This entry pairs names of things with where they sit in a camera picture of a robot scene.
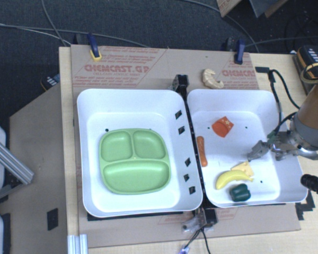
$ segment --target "orange toy food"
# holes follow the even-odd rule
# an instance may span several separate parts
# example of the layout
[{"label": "orange toy food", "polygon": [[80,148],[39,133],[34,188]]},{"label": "orange toy food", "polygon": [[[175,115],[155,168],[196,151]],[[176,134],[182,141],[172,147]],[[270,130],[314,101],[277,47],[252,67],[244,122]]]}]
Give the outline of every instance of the orange toy food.
[{"label": "orange toy food", "polygon": [[234,124],[224,116],[212,124],[212,129],[218,136],[224,138],[233,126]]},{"label": "orange toy food", "polygon": [[202,167],[207,166],[207,159],[205,154],[204,138],[202,136],[197,137],[197,145],[199,150],[200,163]]}]

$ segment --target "green toy food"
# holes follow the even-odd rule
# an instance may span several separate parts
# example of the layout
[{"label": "green toy food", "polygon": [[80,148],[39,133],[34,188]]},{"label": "green toy food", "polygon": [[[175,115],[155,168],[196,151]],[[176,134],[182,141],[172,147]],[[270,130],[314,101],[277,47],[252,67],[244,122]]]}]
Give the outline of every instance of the green toy food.
[{"label": "green toy food", "polygon": [[230,190],[231,198],[234,202],[247,201],[251,193],[246,184],[239,184]]}]

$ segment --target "dark carpet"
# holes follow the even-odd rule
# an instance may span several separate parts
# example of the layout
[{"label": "dark carpet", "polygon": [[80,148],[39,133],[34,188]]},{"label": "dark carpet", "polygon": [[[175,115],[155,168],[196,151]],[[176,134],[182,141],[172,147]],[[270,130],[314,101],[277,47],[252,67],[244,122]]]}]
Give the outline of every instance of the dark carpet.
[{"label": "dark carpet", "polygon": [[[257,18],[249,0],[224,18],[215,10],[216,0],[191,1],[44,0],[56,28],[72,31],[59,32],[69,43],[80,31],[126,40],[96,37],[106,46],[220,50],[229,37],[243,39],[247,52],[290,53],[318,45],[318,0],[289,0],[269,18]],[[38,31],[56,35],[41,0],[0,0],[0,24],[45,28],[50,30]],[[301,39],[261,43],[258,49],[252,42],[294,37]],[[49,35],[0,26],[0,126],[5,131],[11,115],[45,92],[40,80],[58,73],[62,45]]]}]

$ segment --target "metal bar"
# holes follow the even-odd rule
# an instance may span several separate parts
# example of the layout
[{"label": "metal bar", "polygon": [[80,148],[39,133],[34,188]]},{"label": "metal bar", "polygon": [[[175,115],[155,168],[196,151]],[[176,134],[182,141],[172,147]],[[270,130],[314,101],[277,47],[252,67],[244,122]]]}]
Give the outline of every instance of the metal bar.
[{"label": "metal bar", "polygon": [[12,173],[19,181],[27,185],[32,182],[34,173],[21,163],[5,146],[0,143],[0,164]]},{"label": "metal bar", "polygon": [[67,253],[68,254],[88,254],[87,234],[79,236],[67,236]]},{"label": "metal bar", "polygon": [[0,189],[0,199],[7,196],[8,194],[16,191],[21,186],[23,186],[23,184],[19,184],[19,185],[15,186],[14,188],[12,188],[10,185],[4,186],[3,188]]}]

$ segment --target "black cable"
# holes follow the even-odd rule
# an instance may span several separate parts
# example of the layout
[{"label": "black cable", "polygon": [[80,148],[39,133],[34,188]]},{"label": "black cable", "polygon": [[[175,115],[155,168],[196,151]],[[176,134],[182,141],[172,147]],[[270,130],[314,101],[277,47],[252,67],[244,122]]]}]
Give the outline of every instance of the black cable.
[{"label": "black cable", "polygon": [[277,127],[273,130],[274,134],[277,135],[279,132],[280,127],[287,121],[290,120],[297,112],[293,112],[289,114],[287,117],[285,117],[280,123],[278,123]]},{"label": "black cable", "polygon": [[198,237],[199,233],[201,232],[201,229],[197,230],[194,235],[192,236],[192,238],[190,239],[190,241],[184,246],[184,248],[188,247],[190,245],[190,243],[192,243],[195,238]]},{"label": "black cable", "polygon": [[207,252],[208,252],[208,254],[211,254],[211,251],[210,251],[210,249],[208,248],[208,243],[207,243],[206,235],[205,235],[205,232],[204,232],[204,228],[202,228],[201,232],[202,232],[202,235],[204,235]]},{"label": "black cable", "polygon": [[[284,27],[284,39],[288,38],[288,36],[287,36],[288,27],[289,27],[289,25],[291,24],[291,22],[292,22],[295,18],[297,18],[297,15],[291,17],[291,18],[287,21],[287,23],[286,23],[286,25],[285,25],[285,27]],[[287,40],[284,40],[284,46],[285,46],[286,51],[287,51],[288,53],[290,53],[291,50],[290,50],[289,47],[288,47],[288,41],[287,41]]]},{"label": "black cable", "polygon": [[200,233],[202,233],[204,235],[204,240],[205,240],[205,244],[206,244],[206,248],[207,248],[207,252],[209,254],[211,254],[210,252],[210,249],[208,247],[208,242],[207,242],[207,238],[206,238],[206,235],[205,235],[205,232],[204,232],[204,228],[205,227],[202,227],[200,228],[199,230],[197,230],[194,235],[192,236],[192,238],[189,240],[189,242],[184,246],[184,249],[187,248],[197,237]]},{"label": "black cable", "polygon": [[285,80],[283,79],[283,77],[282,77],[282,75],[280,74],[280,72],[277,71],[277,70],[274,70],[274,69],[271,70],[271,71],[272,71],[272,72],[275,72],[275,73],[279,76],[279,78],[281,79],[282,84],[284,85],[286,94],[287,94],[288,98],[290,99],[291,103],[292,103],[297,109],[300,109],[300,107],[299,107],[299,106],[295,103],[295,101],[291,98],[291,95],[290,95],[290,92],[289,92],[289,90],[288,90],[288,88],[287,88],[287,85],[286,85],[286,83],[285,83]]},{"label": "black cable", "polygon": [[277,95],[277,92],[275,89],[275,85],[274,85],[275,78],[273,76],[273,70],[270,70],[268,72],[268,77],[270,80],[270,87],[271,87],[272,93],[273,93],[275,100],[276,100],[276,103],[278,105],[278,125],[279,125],[281,123],[281,105],[280,105],[280,101],[279,101],[279,98],[278,98],[278,95]]},{"label": "black cable", "polygon": [[[303,35],[306,35],[306,32],[304,31],[304,29],[307,26],[309,26],[311,23],[314,23],[314,18],[310,18],[302,26],[300,26],[300,28],[298,29],[298,31],[295,34],[295,37],[297,37],[299,35],[299,33],[302,33]],[[293,40],[293,49],[296,50],[296,40]]]}]

